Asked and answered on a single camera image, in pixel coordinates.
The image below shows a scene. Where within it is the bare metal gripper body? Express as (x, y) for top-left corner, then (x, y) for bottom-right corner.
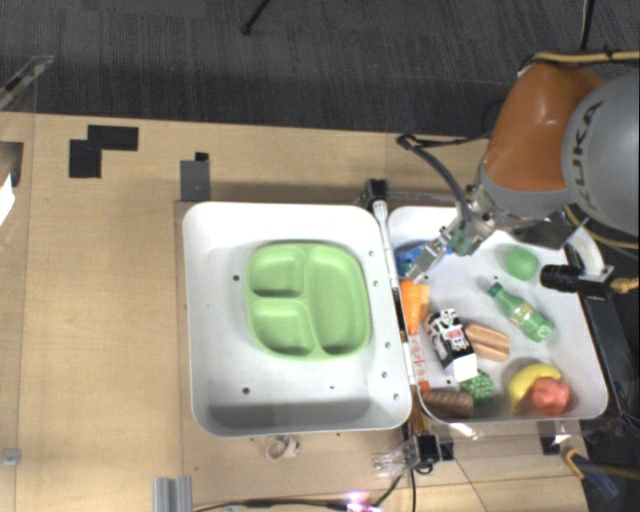
(438, 185), (502, 251)

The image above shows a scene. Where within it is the blue bowl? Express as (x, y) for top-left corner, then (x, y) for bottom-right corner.
(394, 241), (432, 277)

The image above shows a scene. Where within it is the white plastic tray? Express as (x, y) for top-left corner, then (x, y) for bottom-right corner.
(387, 205), (611, 426)
(181, 201), (414, 439)

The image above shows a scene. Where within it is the orange carrot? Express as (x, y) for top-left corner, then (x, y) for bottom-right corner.
(399, 278), (432, 337)

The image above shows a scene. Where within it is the green round fruit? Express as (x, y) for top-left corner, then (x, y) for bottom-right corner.
(503, 245), (541, 283)

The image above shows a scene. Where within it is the black and white milk carton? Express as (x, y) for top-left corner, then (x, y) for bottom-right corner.
(424, 308), (481, 384)

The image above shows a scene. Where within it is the green divided plate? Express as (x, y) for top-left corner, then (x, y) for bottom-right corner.
(244, 241), (374, 362)

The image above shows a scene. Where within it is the green plastic bottle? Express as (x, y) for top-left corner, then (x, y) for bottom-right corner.
(487, 281), (556, 344)

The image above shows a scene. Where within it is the sausage in bun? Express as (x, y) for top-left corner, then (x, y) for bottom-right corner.
(464, 323), (513, 363)

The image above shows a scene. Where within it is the green patterned cube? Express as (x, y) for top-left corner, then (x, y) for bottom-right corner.
(458, 369), (497, 407)

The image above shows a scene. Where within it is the brown bread roll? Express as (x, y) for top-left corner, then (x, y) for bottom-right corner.
(421, 389), (476, 419)

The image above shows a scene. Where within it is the yellow banana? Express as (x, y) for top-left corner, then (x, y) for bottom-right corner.
(507, 363), (563, 414)

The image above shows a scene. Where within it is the pink peach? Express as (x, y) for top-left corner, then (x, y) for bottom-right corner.
(529, 377), (572, 417)

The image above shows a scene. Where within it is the black cylinder on white bracket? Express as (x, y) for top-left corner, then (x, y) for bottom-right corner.
(539, 228), (615, 300)

